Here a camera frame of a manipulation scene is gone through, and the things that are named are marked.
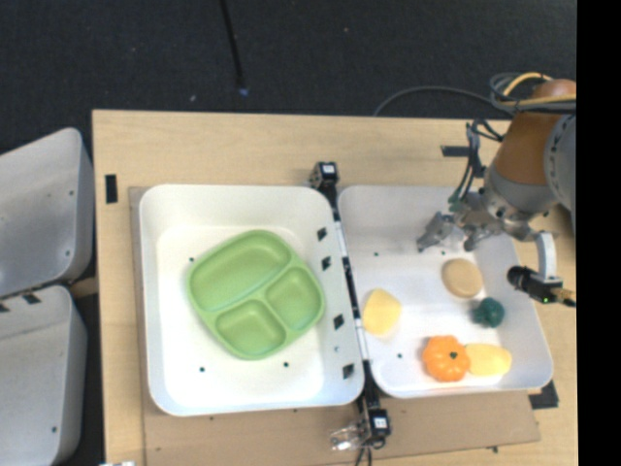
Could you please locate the black cylinder on white bracket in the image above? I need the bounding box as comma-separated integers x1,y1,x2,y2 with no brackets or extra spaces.
507,230,567,306

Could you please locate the pale yellow wedge toy food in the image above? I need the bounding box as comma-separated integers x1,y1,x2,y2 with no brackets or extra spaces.
362,287,404,338

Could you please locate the green broccoli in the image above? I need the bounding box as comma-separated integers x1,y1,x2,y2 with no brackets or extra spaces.
471,297,507,329

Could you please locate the thin black and white rod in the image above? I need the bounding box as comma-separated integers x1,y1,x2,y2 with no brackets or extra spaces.
327,185,380,413

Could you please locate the green divided plate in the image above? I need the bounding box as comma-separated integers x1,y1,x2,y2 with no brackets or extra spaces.
186,229,326,362

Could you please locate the black block with thin wires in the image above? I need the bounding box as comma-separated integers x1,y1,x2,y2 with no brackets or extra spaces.
366,408,392,439
310,161,340,189

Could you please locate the pale yellow oval toy food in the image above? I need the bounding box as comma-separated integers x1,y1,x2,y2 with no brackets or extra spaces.
464,343,513,378

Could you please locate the beige round biscuit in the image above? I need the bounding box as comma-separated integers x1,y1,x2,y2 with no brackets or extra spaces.
441,258,484,300

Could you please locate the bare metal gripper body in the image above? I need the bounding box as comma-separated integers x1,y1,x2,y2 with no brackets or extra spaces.
452,189,534,242

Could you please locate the orange pumpkin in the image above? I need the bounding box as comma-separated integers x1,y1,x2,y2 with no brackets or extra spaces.
421,335,472,383

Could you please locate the white plastic tray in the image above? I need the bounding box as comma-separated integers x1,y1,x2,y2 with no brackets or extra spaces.
139,183,366,417
337,184,555,400

